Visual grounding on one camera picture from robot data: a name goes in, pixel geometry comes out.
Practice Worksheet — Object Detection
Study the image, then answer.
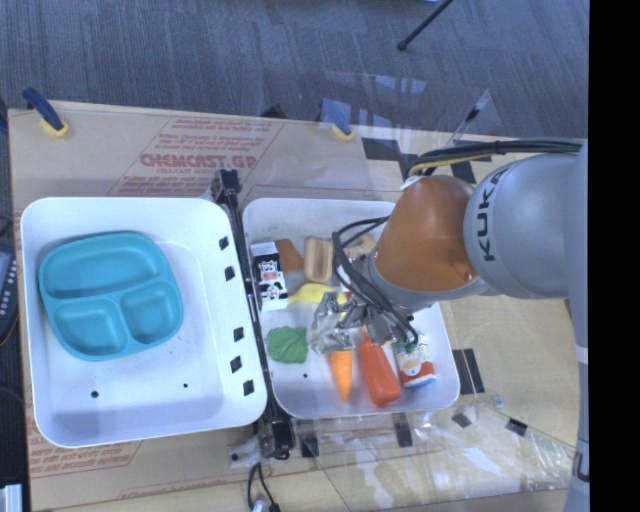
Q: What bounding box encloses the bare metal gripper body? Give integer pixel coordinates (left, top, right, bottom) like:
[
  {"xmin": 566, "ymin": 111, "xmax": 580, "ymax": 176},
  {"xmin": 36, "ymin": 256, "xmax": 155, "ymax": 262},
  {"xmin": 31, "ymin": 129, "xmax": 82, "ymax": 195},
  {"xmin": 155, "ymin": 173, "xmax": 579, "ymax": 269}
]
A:
[{"xmin": 342, "ymin": 295, "xmax": 397, "ymax": 348}]

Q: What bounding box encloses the yellow banana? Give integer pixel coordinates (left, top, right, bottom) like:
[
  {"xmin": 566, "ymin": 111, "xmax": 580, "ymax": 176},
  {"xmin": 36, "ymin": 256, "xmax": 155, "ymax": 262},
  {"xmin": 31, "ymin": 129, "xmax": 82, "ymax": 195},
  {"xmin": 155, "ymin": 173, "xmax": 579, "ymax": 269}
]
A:
[{"xmin": 288, "ymin": 282, "xmax": 349, "ymax": 307}]

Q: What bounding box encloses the orange carrot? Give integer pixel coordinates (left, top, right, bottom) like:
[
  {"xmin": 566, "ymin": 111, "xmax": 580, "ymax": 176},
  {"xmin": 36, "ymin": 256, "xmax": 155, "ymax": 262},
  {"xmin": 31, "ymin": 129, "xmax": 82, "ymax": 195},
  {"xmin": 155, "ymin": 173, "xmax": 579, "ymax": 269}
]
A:
[{"xmin": 328, "ymin": 348, "xmax": 356, "ymax": 404}]

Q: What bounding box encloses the tan hot dog bun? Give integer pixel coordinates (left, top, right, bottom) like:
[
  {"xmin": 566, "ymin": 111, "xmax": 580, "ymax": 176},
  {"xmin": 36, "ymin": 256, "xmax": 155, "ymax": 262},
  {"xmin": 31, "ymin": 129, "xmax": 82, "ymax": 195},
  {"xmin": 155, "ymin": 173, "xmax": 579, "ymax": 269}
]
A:
[{"xmin": 302, "ymin": 235, "xmax": 335, "ymax": 285}]

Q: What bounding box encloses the orange bottle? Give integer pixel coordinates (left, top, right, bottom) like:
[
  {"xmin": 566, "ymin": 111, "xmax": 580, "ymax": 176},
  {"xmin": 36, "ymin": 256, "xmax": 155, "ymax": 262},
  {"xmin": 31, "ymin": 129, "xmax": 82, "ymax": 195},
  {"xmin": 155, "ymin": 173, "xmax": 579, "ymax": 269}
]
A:
[{"xmin": 359, "ymin": 329, "xmax": 403, "ymax": 408}]

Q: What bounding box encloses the green lettuce leaf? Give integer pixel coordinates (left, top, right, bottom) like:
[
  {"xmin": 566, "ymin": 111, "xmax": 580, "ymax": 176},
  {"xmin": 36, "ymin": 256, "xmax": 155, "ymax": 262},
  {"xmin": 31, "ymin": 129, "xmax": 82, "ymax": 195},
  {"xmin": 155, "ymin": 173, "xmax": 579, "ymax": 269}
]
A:
[{"xmin": 265, "ymin": 325, "xmax": 309, "ymax": 366}]

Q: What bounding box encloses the small red printed can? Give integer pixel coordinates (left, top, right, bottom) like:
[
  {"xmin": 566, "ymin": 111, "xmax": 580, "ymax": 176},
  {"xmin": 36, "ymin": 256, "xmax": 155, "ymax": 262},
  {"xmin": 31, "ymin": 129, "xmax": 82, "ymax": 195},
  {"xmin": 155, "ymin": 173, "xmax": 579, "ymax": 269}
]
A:
[{"xmin": 392, "ymin": 333, "xmax": 438, "ymax": 390}]

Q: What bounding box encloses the white plastic tray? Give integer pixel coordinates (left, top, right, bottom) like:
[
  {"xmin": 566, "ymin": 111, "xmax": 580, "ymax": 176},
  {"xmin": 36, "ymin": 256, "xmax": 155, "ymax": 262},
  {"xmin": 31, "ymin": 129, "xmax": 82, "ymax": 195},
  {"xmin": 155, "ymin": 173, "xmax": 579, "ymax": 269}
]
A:
[
  {"xmin": 241, "ymin": 197, "xmax": 462, "ymax": 421},
  {"xmin": 19, "ymin": 196, "xmax": 269, "ymax": 449}
]

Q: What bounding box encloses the white cow print carton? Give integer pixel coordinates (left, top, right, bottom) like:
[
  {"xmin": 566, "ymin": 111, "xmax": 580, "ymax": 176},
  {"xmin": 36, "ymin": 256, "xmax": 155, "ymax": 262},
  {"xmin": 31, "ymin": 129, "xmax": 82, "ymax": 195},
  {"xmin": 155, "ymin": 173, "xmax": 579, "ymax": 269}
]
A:
[{"xmin": 249, "ymin": 241, "xmax": 290, "ymax": 313}]

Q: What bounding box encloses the beige doughnut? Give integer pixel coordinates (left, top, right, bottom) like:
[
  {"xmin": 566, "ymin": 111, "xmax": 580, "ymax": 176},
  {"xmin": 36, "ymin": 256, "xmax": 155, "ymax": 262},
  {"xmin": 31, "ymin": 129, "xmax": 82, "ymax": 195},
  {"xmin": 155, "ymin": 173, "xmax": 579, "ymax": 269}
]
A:
[{"xmin": 343, "ymin": 233, "xmax": 378, "ymax": 262}]

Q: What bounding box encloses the blue divided plate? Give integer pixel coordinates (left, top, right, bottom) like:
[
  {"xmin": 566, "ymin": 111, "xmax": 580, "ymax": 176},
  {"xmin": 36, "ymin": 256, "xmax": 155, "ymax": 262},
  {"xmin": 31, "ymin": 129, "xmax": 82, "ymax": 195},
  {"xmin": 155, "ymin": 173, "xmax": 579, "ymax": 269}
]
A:
[{"xmin": 37, "ymin": 230, "xmax": 186, "ymax": 363}]

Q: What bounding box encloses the brown cardboard board red print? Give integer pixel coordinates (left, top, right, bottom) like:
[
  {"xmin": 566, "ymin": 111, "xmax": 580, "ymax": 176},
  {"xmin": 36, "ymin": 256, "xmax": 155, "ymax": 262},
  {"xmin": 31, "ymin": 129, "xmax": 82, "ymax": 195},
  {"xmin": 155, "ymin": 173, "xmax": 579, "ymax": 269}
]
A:
[{"xmin": 7, "ymin": 99, "xmax": 454, "ymax": 512}]

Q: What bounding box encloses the black stand leg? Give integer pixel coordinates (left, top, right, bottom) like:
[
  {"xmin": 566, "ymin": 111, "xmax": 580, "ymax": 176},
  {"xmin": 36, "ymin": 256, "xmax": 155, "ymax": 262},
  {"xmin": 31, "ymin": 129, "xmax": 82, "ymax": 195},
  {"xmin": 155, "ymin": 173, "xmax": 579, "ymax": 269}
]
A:
[{"xmin": 396, "ymin": 0, "xmax": 455, "ymax": 52}]

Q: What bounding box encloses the black block with thin wires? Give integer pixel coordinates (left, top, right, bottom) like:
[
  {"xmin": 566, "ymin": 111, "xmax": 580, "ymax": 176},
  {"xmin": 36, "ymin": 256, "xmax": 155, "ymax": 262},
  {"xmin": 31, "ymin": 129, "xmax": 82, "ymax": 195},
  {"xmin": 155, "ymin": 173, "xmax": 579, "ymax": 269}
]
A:
[
  {"xmin": 211, "ymin": 168, "xmax": 243, "ymax": 202},
  {"xmin": 253, "ymin": 416, "xmax": 297, "ymax": 460}
]

